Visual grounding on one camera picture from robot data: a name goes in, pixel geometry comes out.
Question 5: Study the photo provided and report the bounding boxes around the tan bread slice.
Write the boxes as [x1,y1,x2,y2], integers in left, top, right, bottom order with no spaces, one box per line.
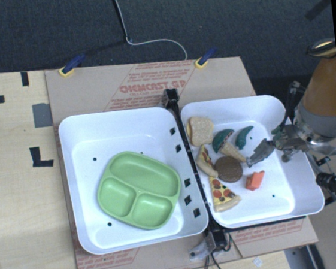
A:
[184,114,217,149]

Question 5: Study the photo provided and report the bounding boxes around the teal curved toy vegetable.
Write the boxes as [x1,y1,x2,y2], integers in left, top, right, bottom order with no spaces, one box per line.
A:
[233,125,257,152]

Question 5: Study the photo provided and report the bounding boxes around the orange toy carton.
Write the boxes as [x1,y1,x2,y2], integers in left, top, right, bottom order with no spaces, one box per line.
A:
[244,170,268,192]

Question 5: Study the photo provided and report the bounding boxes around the brown cardboard board, red print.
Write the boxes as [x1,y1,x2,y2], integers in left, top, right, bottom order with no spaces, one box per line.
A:
[44,41,322,269]

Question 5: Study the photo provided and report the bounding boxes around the brown round biscuit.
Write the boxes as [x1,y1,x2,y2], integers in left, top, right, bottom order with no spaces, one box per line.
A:
[213,153,245,185]

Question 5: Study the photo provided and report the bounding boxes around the white plastic tray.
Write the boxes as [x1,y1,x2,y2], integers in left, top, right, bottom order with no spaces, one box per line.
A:
[56,101,213,259]
[178,88,328,234]

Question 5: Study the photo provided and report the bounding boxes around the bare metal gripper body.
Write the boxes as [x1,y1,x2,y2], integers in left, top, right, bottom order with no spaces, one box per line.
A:
[270,117,336,164]

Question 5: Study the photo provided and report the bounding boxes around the teal ice cream cone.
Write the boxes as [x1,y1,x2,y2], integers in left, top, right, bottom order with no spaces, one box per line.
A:
[210,126,248,167]

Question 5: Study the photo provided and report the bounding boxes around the pepperoni pizza slice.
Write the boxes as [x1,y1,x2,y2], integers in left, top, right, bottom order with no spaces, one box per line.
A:
[208,173,243,214]
[193,143,220,180]

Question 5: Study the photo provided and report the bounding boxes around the green divided plate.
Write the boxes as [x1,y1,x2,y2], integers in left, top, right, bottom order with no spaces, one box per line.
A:
[92,145,187,237]

